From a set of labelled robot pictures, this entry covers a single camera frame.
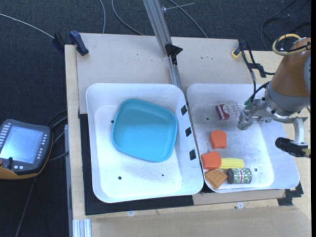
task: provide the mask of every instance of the can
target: can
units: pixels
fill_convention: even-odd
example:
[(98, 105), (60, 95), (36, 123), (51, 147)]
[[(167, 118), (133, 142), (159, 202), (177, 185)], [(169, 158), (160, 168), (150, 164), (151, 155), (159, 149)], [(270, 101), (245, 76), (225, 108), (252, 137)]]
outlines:
[(230, 168), (227, 170), (227, 181), (230, 184), (249, 184), (252, 175), (249, 168)]

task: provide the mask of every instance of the robotic arm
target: robotic arm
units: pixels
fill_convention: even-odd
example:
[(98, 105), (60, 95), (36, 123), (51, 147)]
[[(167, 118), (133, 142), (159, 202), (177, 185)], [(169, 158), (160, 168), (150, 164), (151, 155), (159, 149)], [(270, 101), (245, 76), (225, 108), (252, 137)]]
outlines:
[(296, 157), (310, 158), (308, 145), (303, 142), (306, 118), (290, 116), (311, 105), (311, 38), (297, 38), (290, 50), (278, 50), (277, 43), (288, 37), (293, 35), (284, 35), (274, 42), (274, 52), (284, 57), (272, 80), (262, 86), (265, 96), (246, 101), (237, 126), (246, 130), (254, 123), (272, 120), (292, 123), (295, 140), (278, 138), (276, 146)]

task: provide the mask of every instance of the white tray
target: white tray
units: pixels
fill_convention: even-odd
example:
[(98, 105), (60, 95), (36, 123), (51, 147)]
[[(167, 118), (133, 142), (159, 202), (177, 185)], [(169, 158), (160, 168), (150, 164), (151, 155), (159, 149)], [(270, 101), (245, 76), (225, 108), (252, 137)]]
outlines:
[[(148, 162), (119, 152), (111, 141), (112, 121), (124, 100), (137, 98), (163, 106), (178, 119), (178, 135), (169, 159)], [(171, 84), (96, 83), (86, 92), (92, 186), (103, 202), (193, 195), (203, 173), (183, 92)]]
[[(245, 168), (250, 168), (252, 172), (250, 184), (229, 184), (225, 181), (216, 190), (205, 181), (215, 192), (291, 189), (299, 183), (294, 157), (275, 146), (278, 137), (286, 137), (282, 123), (253, 124), (242, 131), (237, 128), (238, 118), (219, 120), (215, 110), (217, 104), (237, 102), (242, 110), (243, 103), (252, 93), (252, 84), (197, 83), (187, 90), (199, 154), (213, 151), (209, 142), (210, 132), (223, 130), (227, 134), (227, 147), (217, 149), (218, 153), (222, 158), (243, 159)], [(256, 98), (261, 98), (263, 94), (264, 90), (259, 91)]]

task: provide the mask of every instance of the dark carpet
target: dark carpet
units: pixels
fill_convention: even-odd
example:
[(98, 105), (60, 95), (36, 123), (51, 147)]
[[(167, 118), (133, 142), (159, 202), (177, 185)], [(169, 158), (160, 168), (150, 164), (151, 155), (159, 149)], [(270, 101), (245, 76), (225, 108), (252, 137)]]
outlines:
[[(0, 0), (0, 123), (5, 119), (45, 125), (67, 108), (64, 57), (51, 36), (71, 43), (69, 32), (137, 34), (116, 17), (112, 0)], [(296, 33), (311, 36), (311, 0), (172, 0), (183, 7), (203, 33), (181, 10), (168, 9), (171, 36), (245, 39), (252, 50), (271, 50), (279, 36)], [(169, 0), (160, 0), (166, 8)], [(117, 14), (133, 29), (153, 35), (142, 0), (114, 0)], [(52, 124), (64, 117), (55, 117)], [(67, 120), (54, 128), (56, 138)], [(63, 139), (52, 156), (65, 152)], [(20, 237), (68, 236), (65, 159), (47, 163), (34, 182), (21, 223)], [(16, 235), (33, 179), (0, 180), (0, 236)]]

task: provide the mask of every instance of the white surface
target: white surface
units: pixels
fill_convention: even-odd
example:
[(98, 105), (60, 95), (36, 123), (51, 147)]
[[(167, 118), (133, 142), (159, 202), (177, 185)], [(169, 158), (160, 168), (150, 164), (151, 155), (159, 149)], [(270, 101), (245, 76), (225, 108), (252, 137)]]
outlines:
[[(200, 155), (213, 151), (210, 132), (222, 130), (227, 134), (227, 147), (216, 149), (218, 153), (222, 158), (243, 159), (245, 168), (250, 168), (252, 172), (250, 184), (229, 184), (225, 181), (216, 190), (206, 181), (208, 187), (216, 192), (291, 189), (299, 183), (293, 156), (275, 146), (278, 137), (286, 137), (282, 123), (254, 124), (242, 131), (237, 128), (238, 118), (219, 120), (215, 110), (217, 104), (237, 102), (242, 110), (243, 103), (252, 93), (252, 84), (197, 83), (188, 88), (187, 97)], [(263, 90), (259, 91), (256, 98), (261, 98), (263, 94)]]
[[(137, 98), (172, 111), (178, 119), (178, 135), (171, 157), (163, 162), (148, 162), (119, 152), (112, 144), (112, 123), (121, 103)], [(171, 84), (97, 83), (86, 92), (88, 111), (92, 186), (104, 202), (120, 202), (145, 198), (192, 195), (203, 186), (188, 112), (183, 92)], [(197, 157), (190, 160), (189, 152)]]
[[(87, 113), (85, 92), (94, 83), (172, 83), (168, 57), (155, 36), (80, 33), (89, 50), (77, 54), (79, 111)], [(192, 83), (246, 83), (247, 68), (242, 59), (233, 59), (235, 39), (172, 37), (183, 48), (177, 55), (183, 92)]]

